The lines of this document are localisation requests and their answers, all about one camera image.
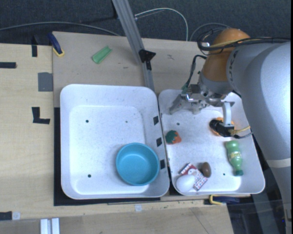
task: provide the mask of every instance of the table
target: table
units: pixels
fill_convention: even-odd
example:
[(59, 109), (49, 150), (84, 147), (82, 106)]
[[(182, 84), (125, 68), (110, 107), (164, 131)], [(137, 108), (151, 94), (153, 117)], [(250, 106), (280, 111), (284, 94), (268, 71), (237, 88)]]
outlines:
[[(67, 47), (64, 49), (66, 55), (74, 51), (71, 65), (74, 68), (70, 70), (68, 67), (63, 73), (61, 68), (53, 68), (54, 63), (62, 60), (52, 53), (51, 46), (38, 45), (38, 56), (33, 57), (31, 45), (0, 44), (0, 62), (17, 64), (15, 69), (0, 68), (0, 212), (17, 212), (21, 219), (70, 217), (69, 222), (72, 219), (78, 222), (82, 218), (85, 223), (91, 222), (95, 216), (101, 219), (103, 228), (103, 221), (109, 218), (111, 221), (108, 221), (105, 228), (110, 230), (113, 229), (112, 223), (117, 228), (117, 224), (121, 224), (127, 217), (132, 217), (133, 221), (137, 219), (137, 223), (144, 221), (145, 226), (145, 221), (155, 222), (151, 226), (163, 230), (163, 226), (170, 226), (174, 222), (172, 219), (183, 222), (185, 216), (188, 225), (182, 225), (183, 228), (197, 230), (198, 225), (202, 226), (197, 217), (199, 215), (204, 219), (211, 218), (207, 223), (212, 229), (221, 228), (222, 233), (233, 233), (227, 208), (206, 206), (200, 200), (202, 197), (188, 198), (167, 194), (156, 202), (53, 206), (53, 120), (54, 107), (59, 105), (61, 87), (69, 84), (71, 77), (78, 77), (82, 70), (89, 69), (88, 64), (91, 64), (95, 76), (77, 80), (77, 83), (143, 86), (143, 72), (134, 62), (126, 38), (61, 32), (54, 34), (56, 37), (64, 36), (60, 42), (63, 46), (66, 46), (63, 39), (71, 38), (85, 39), (76, 41), (77, 44), (93, 44), (95, 48), (88, 50), (89, 57), (106, 45), (113, 51), (97, 65), (91, 58), (83, 60), (80, 57), (79, 50), (82, 47)], [(199, 54), (196, 43), (158, 39), (143, 39), (143, 42), (147, 50), (157, 53), (151, 62), (155, 93), (159, 94), (168, 88), (180, 89), (188, 79), (192, 58)], [(203, 60), (198, 59), (197, 67), (200, 69), (202, 65)], [(54, 92), (39, 91), (38, 74), (41, 73), (53, 74)], [(197, 80), (196, 73), (192, 79)], [(40, 118), (50, 119), (49, 124), (33, 123), (33, 107), (40, 108)], [(142, 206), (141, 213), (135, 212), (137, 204)], [(137, 228), (135, 223), (131, 227), (132, 231)]]

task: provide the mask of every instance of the green eraser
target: green eraser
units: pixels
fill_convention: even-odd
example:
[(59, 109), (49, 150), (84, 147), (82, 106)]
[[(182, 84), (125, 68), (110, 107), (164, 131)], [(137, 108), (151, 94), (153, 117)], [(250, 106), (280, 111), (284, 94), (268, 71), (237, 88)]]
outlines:
[(112, 50), (106, 46), (103, 49), (101, 49), (100, 51), (98, 51), (97, 53), (95, 53), (92, 57), (93, 61), (97, 64), (99, 64), (100, 62), (102, 62), (105, 57), (108, 56), (109, 53), (111, 53)]

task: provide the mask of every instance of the bowl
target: bowl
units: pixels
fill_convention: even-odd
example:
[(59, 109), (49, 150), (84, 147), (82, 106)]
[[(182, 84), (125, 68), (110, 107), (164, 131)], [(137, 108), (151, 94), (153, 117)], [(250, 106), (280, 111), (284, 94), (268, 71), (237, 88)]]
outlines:
[(155, 180), (160, 171), (160, 162), (156, 153), (147, 145), (130, 143), (117, 153), (116, 169), (128, 184), (144, 186)]

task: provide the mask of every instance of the plastic bottle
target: plastic bottle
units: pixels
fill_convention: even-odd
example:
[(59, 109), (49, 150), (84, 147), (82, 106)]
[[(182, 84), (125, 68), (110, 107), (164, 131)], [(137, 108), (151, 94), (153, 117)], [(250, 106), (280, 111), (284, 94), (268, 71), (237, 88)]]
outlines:
[(239, 143), (236, 140), (228, 141), (226, 142), (226, 149), (228, 152), (229, 162), (234, 168), (234, 175), (242, 176), (243, 175), (243, 171), (241, 169), (242, 156), (239, 149)]

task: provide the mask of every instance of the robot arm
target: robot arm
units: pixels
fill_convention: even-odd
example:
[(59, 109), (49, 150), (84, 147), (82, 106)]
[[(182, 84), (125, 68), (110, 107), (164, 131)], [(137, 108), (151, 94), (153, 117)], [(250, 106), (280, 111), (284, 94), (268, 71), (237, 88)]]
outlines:
[[(291, 43), (262, 39), (251, 39), (237, 29), (222, 31), (209, 48), (198, 83), (183, 89), (179, 99), (191, 102), (198, 113), (208, 105), (223, 106), (232, 91), (241, 96), (251, 130), (280, 189), (287, 233), (291, 233)], [(238, 46), (217, 49), (232, 42)], [(210, 124), (214, 130), (216, 123)], [(219, 127), (222, 136), (230, 131), (230, 126)]]

